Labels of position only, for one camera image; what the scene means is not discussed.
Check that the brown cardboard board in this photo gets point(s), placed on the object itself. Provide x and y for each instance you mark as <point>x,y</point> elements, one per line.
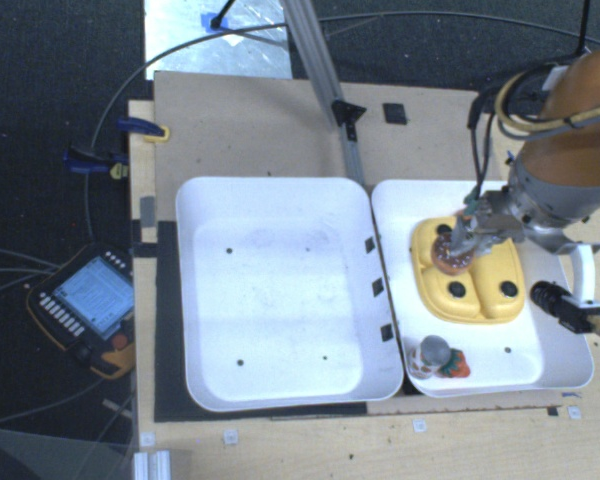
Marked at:
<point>260,128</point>

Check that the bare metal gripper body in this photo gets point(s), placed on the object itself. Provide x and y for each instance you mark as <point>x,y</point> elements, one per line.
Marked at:
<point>502,218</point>

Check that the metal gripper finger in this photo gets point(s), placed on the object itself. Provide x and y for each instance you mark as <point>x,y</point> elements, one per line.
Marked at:
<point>460,235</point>
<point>481,246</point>

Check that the white plastic tray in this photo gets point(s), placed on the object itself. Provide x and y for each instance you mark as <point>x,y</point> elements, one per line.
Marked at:
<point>525,363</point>
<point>280,293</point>

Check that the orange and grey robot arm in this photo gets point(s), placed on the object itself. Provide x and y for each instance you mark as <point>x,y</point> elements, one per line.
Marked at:
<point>575,133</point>

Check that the orange toy carrot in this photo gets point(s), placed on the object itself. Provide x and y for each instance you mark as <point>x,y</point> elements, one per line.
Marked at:
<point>458,365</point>

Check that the white bottle with grey cap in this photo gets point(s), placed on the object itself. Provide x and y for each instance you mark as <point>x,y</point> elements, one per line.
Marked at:
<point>427,355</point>

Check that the brown sprinkled doughnut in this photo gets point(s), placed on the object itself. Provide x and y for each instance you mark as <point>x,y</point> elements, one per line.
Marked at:
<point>447,260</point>

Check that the black cylinder on white bracket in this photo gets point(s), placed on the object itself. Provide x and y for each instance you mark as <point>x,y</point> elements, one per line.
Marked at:
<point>575,310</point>

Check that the yellow divided plate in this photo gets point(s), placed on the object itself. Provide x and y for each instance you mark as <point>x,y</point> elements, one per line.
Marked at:
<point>495,288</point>

